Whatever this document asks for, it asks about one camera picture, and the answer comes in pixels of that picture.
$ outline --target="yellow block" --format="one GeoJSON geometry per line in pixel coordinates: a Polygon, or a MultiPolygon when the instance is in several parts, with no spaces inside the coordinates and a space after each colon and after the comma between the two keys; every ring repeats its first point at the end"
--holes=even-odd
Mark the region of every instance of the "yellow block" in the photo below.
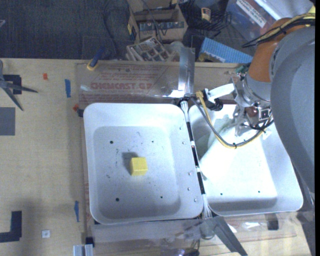
{"type": "Polygon", "coordinates": [[[148,171],[147,160],[145,157],[133,157],[130,160],[131,176],[145,175],[148,171]]]}

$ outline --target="white label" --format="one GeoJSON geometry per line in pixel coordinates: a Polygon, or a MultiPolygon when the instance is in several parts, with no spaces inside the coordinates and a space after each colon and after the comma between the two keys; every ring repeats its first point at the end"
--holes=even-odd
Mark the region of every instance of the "white label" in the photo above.
{"type": "Polygon", "coordinates": [[[236,4],[252,18],[261,28],[267,23],[266,19],[261,16],[261,14],[252,7],[250,3],[246,0],[236,0],[236,4]]]}

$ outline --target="wooden table surface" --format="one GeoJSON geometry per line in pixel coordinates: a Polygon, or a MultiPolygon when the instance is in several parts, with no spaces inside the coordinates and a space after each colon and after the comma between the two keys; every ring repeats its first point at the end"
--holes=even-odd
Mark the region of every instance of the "wooden table surface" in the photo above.
{"type": "MultiPolygon", "coordinates": [[[[72,256],[73,245],[84,244],[87,235],[81,119],[73,110],[79,101],[75,67],[84,61],[5,58],[2,61],[4,74],[20,75],[22,85],[37,90],[38,94],[23,92],[17,96],[24,111],[15,108],[15,135],[0,136],[0,233],[10,230],[11,212],[22,211],[22,237],[20,241],[0,243],[0,255],[72,256]],[[65,80],[70,81],[71,97],[66,96],[65,80]],[[75,201],[79,202],[79,222],[75,201]],[[42,230],[50,230],[50,238],[42,238],[42,230]]],[[[214,86],[228,83],[235,67],[235,64],[197,63],[195,84],[204,88],[212,81],[214,86]]],[[[15,107],[3,90],[0,107],[15,107]]],[[[249,255],[310,255],[301,225],[294,224],[294,230],[293,237],[247,241],[242,245],[249,255]]],[[[200,247],[201,256],[228,251],[224,245],[205,245],[203,242],[200,247]]],[[[97,248],[94,255],[103,253],[97,248]]],[[[139,254],[122,252],[122,255],[139,254]]]]}

